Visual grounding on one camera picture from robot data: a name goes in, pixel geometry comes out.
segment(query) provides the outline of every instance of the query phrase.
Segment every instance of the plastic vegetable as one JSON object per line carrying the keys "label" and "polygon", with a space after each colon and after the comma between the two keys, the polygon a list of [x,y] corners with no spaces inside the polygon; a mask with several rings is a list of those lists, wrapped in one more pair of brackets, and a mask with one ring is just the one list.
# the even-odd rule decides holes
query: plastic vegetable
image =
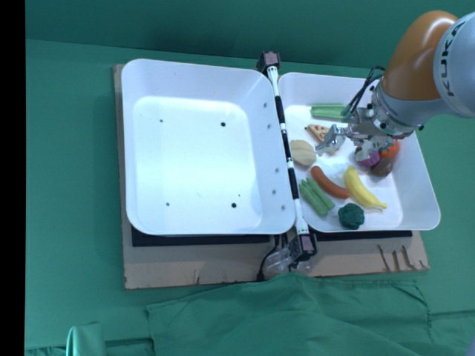
{"label": "plastic vegetable", "polygon": [[317,185],[317,182],[307,178],[298,185],[301,196],[312,206],[318,216],[322,217],[335,207],[335,203]]}
{"label": "plastic vegetable", "polygon": [[313,211],[315,211],[320,217],[325,216],[328,212],[328,208],[322,200],[312,192],[311,188],[302,183],[298,187],[301,196],[312,206]]}
{"label": "plastic vegetable", "polygon": [[384,147],[379,149],[379,156],[394,158],[399,152],[400,147],[399,141],[388,142]]}
{"label": "plastic vegetable", "polygon": [[358,172],[353,165],[348,166],[344,172],[344,181],[347,184],[348,190],[354,198],[365,207],[381,207],[386,208],[386,203],[381,203],[360,180]]}
{"label": "plastic vegetable", "polygon": [[310,174],[312,174],[313,179],[320,185],[320,187],[333,197],[340,199],[350,197],[350,191],[347,188],[338,186],[336,183],[328,179],[320,166],[313,166],[310,169]]}
{"label": "plastic vegetable", "polygon": [[318,104],[310,108],[313,117],[322,119],[348,120],[351,114],[342,116],[341,112],[347,107],[345,104]]}
{"label": "plastic vegetable", "polygon": [[328,197],[328,195],[325,194],[325,191],[321,189],[317,182],[315,182],[312,178],[307,178],[306,181],[312,191],[321,199],[321,201],[329,210],[335,207],[335,203],[333,203],[333,201]]}
{"label": "plastic vegetable", "polygon": [[355,203],[347,203],[338,210],[340,224],[349,229],[358,229],[364,223],[364,211]]}
{"label": "plastic vegetable", "polygon": [[294,161],[304,166],[310,166],[317,160],[311,144],[302,139],[294,139],[290,142],[290,152]]}

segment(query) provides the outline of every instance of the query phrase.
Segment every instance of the green backdrop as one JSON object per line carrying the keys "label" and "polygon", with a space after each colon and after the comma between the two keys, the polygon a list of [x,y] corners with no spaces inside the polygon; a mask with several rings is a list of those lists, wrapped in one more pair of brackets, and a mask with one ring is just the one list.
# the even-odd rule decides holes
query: green backdrop
{"label": "green backdrop", "polygon": [[25,0],[29,39],[255,59],[385,65],[428,10],[475,0]]}

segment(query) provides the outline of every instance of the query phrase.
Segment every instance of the white tray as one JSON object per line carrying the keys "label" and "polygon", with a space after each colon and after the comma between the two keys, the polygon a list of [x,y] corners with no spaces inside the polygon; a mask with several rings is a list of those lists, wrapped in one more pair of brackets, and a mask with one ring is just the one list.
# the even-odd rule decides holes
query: white tray
{"label": "white tray", "polygon": [[[290,139],[303,139],[312,145],[317,142],[305,129],[308,124],[331,126],[340,122],[312,118],[312,105],[336,103],[347,104],[363,85],[363,79],[322,76],[303,73],[288,73],[279,80],[279,89],[284,105],[286,127]],[[360,104],[370,102],[366,92]],[[333,155],[317,157],[314,165],[319,165],[325,174],[339,185],[345,186],[344,172],[348,165],[357,168],[361,181],[382,201],[387,208],[363,208],[365,222],[358,231],[398,231],[430,230],[439,224],[440,211],[428,176],[424,159],[415,134],[402,140],[393,171],[385,178],[373,177],[360,166],[353,157],[355,146],[346,140]],[[302,168],[295,164],[297,181],[309,177],[311,167]],[[345,231],[338,221],[338,209],[348,202],[357,203],[353,198],[339,200],[332,198],[336,207],[327,216],[319,217],[302,200],[304,218],[314,229],[322,232]]]}
{"label": "white tray", "polygon": [[[289,140],[315,143],[305,127],[314,104],[348,103],[362,79],[288,73],[279,80]],[[369,102],[363,96],[362,104]],[[269,80],[255,70],[137,59],[122,70],[125,205],[138,230],[157,235],[280,234],[295,221],[286,157]],[[365,209],[358,231],[428,230],[439,207],[417,142],[402,142],[393,172],[376,179],[354,163],[347,140],[318,157],[327,176],[343,183],[349,164],[381,200]],[[298,181],[309,168],[295,164]],[[320,218],[302,200],[308,224],[347,231],[338,208]]]}
{"label": "white tray", "polygon": [[269,80],[138,59],[122,70],[125,201],[147,234],[280,234],[295,219]]}

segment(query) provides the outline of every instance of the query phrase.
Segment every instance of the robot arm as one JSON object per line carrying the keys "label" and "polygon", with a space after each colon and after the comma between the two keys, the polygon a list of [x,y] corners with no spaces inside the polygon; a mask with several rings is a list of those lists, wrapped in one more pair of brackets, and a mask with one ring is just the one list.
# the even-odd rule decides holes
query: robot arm
{"label": "robot arm", "polygon": [[[392,139],[404,139],[434,116],[475,117],[475,12],[460,19],[442,11],[415,20],[383,74],[370,71],[363,88],[342,112],[348,126],[332,126],[315,150],[334,151],[345,137],[362,148],[361,159]],[[372,86],[371,103],[358,107]]]}

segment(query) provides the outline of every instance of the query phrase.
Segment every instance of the green table surface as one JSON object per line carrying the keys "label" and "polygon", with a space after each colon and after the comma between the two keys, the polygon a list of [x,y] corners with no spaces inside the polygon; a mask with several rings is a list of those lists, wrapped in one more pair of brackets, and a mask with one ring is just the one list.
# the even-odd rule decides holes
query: green table surface
{"label": "green table surface", "polygon": [[[92,321],[106,340],[146,339],[145,305],[214,288],[123,287],[112,67],[148,58],[254,68],[261,51],[235,59],[26,41],[26,349],[63,345],[70,327]],[[368,72],[281,57],[281,74]],[[433,315],[473,314],[475,120],[436,117],[417,136],[442,212],[439,227],[422,233],[430,270],[339,278],[415,280]]]}

